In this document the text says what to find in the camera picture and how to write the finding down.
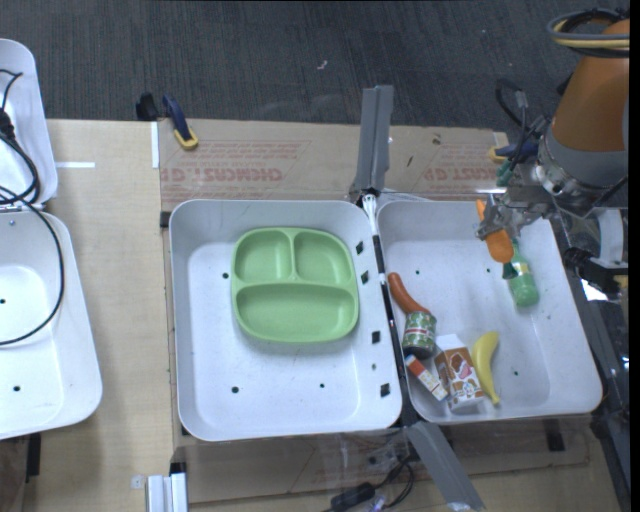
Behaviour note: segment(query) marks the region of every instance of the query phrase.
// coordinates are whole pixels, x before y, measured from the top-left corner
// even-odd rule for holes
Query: green can
[[[436,349],[436,318],[424,311],[407,314],[402,336],[402,351],[405,356],[413,354],[418,359],[427,359]]]

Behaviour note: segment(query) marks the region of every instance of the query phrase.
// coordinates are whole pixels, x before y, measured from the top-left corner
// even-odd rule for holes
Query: dark floor
[[[169,2],[2,0],[0,37],[34,54],[49,118],[133,120],[149,91],[187,117],[360,122],[361,91],[395,87],[393,124],[517,133],[495,100],[522,87],[550,114],[577,54],[552,18],[623,0]]]

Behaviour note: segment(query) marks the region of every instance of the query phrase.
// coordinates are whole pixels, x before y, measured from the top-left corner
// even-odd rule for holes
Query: toy bottle
[[[513,258],[511,265],[517,272],[516,277],[509,279],[509,289],[517,306],[526,307],[533,306],[540,300],[538,288],[531,274],[529,262],[520,253],[520,247],[516,239],[513,243]]]

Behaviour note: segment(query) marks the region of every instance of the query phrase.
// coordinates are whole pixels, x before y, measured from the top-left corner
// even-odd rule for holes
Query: yellow banana
[[[491,398],[493,405],[500,401],[500,397],[493,387],[493,373],[491,372],[491,358],[497,346],[498,332],[489,331],[480,336],[471,347],[471,359],[480,380],[480,387]]]

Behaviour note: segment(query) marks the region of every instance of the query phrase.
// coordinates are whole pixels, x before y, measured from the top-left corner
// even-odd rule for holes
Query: white plastic container
[[[469,348],[489,330],[500,334],[492,363],[499,406],[487,398],[452,412],[408,375],[420,416],[468,423],[586,413],[598,405],[600,379],[547,221],[523,230],[541,300],[518,310],[501,265],[475,237],[473,202],[394,201],[377,220],[386,272],[398,272],[432,311],[437,333],[456,334]],[[232,249],[245,232],[270,226],[323,229],[352,250],[356,274],[368,272],[369,281],[359,285],[360,316],[350,335],[296,347],[241,331],[225,277]],[[397,367],[362,209],[341,201],[194,200],[173,212],[169,230],[178,409],[191,434],[226,441],[376,430],[397,420]],[[405,315],[393,307],[402,333]],[[437,375],[432,359],[425,364]]]
[[[57,174],[35,61],[20,43],[0,39],[0,68],[23,73],[7,95],[18,142],[38,169],[41,210],[55,195]],[[0,102],[9,75],[0,74]],[[0,142],[0,185],[20,192],[31,176]],[[0,345],[0,439],[78,423],[102,397],[102,380],[69,232],[43,212],[64,262],[64,294],[52,320],[32,336]],[[45,223],[26,206],[0,206],[0,343],[20,337],[47,318],[60,290],[59,257]]]

